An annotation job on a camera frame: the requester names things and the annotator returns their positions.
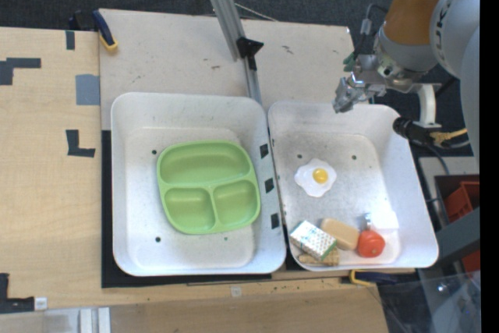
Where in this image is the brown biscuit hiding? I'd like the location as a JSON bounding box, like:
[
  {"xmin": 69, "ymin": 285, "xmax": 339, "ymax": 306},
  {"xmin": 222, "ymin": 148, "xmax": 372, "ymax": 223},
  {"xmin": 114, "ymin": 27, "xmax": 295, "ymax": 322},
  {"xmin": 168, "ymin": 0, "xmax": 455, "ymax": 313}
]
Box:
[{"xmin": 297, "ymin": 246, "xmax": 342, "ymax": 267}]

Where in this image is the pale flat board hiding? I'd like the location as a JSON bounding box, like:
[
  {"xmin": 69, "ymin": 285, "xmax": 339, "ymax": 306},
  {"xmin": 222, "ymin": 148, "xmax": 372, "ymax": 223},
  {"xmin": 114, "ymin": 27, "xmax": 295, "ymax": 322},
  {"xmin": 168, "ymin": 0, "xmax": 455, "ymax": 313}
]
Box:
[{"xmin": 98, "ymin": 8, "xmax": 416, "ymax": 288}]

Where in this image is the tan bread roll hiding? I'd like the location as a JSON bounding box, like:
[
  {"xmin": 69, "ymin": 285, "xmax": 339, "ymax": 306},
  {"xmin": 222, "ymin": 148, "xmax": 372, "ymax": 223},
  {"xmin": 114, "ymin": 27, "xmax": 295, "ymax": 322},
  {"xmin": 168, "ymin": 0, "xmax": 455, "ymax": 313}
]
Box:
[{"xmin": 320, "ymin": 217, "xmax": 360, "ymax": 251}]

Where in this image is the white carton with green print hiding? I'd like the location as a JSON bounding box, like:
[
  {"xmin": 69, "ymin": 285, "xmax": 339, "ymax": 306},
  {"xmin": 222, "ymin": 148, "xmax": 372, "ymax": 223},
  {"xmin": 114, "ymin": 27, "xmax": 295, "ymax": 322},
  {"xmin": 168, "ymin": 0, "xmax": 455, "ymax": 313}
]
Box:
[{"xmin": 288, "ymin": 219, "xmax": 338, "ymax": 262}]

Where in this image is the green divided plate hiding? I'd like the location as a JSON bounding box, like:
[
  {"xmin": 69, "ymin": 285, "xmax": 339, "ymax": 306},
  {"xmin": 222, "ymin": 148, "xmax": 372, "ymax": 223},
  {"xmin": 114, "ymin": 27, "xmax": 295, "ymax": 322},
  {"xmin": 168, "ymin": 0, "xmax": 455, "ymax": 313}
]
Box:
[{"xmin": 156, "ymin": 140, "xmax": 262, "ymax": 236}]

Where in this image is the white plastic tray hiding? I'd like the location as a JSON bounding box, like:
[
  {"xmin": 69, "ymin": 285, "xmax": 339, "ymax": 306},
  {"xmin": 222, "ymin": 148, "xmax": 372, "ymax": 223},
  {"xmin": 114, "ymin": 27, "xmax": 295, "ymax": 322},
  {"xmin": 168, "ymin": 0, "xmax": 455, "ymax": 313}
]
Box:
[
  {"xmin": 110, "ymin": 91, "xmax": 288, "ymax": 278},
  {"xmin": 267, "ymin": 100, "xmax": 441, "ymax": 273}
]

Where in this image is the orange-red tomato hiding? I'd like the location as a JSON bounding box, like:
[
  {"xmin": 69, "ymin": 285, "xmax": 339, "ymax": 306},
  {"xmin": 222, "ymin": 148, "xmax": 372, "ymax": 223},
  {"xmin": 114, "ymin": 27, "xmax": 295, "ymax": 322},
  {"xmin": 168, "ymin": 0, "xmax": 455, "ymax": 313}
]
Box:
[{"xmin": 356, "ymin": 229, "xmax": 387, "ymax": 259}]

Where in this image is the white and yellow fried egg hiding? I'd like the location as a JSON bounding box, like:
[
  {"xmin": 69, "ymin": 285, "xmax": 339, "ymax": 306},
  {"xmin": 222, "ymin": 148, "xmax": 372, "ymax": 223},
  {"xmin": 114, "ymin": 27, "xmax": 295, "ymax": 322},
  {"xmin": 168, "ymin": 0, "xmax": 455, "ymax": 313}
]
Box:
[{"xmin": 293, "ymin": 158, "xmax": 338, "ymax": 199}]

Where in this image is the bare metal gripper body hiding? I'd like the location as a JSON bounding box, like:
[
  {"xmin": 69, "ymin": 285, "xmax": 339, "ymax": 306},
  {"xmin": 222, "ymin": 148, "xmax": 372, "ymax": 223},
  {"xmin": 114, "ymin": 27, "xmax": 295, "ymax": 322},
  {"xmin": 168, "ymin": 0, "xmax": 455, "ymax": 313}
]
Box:
[{"xmin": 349, "ymin": 53, "xmax": 425, "ymax": 97}]

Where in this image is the black cylinder on white bracket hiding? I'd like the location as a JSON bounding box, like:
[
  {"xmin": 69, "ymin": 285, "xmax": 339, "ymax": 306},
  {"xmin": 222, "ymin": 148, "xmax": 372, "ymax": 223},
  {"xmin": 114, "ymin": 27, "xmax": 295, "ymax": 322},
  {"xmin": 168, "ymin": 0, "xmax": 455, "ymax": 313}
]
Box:
[{"xmin": 392, "ymin": 83, "xmax": 443, "ymax": 147}]

